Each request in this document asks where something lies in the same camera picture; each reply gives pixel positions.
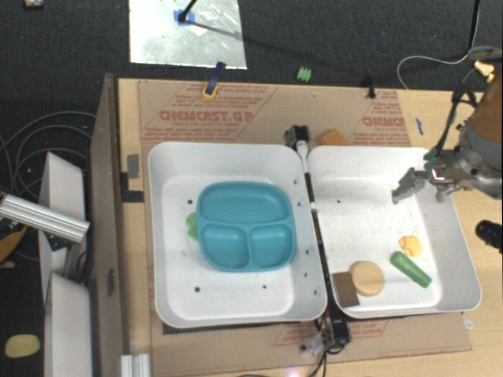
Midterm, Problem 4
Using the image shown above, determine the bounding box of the brown rectangular toy chocolate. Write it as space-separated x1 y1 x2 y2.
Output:
332 271 361 308

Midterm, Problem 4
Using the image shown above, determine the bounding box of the green ridged toy food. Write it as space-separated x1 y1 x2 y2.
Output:
185 211 202 240

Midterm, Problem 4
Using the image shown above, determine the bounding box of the green toy cucumber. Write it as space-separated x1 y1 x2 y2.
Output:
389 251 433 289

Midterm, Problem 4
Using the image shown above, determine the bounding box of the brown cardboard board red print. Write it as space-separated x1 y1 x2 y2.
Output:
138 79 473 364

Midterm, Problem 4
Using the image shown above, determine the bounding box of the yellow toy food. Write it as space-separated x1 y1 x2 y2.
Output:
398 234 423 258

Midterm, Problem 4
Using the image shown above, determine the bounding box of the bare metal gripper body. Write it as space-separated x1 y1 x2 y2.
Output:
425 148 502 200

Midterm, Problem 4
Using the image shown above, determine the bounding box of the orange toy waffle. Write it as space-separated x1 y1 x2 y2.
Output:
317 128 351 147

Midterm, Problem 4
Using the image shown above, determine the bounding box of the white plastic tray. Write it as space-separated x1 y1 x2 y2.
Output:
307 145 483 320
147 141 329 330

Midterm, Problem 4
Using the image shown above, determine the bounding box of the black block with thin wires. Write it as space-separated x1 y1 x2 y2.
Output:
299 319 351 356
284 124 312 147

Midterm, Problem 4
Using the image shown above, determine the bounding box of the pale yellow oval toy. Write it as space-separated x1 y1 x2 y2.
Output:
4 333 42 359

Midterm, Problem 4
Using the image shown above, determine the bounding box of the thin black and white rod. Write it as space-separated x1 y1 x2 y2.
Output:
296 141 343 329

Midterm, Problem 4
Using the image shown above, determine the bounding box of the tan round biscuit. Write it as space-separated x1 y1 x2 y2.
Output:
349 260 386 298

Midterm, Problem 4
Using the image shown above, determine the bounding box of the blue divided plate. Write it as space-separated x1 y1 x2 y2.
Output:
196 181 297 273

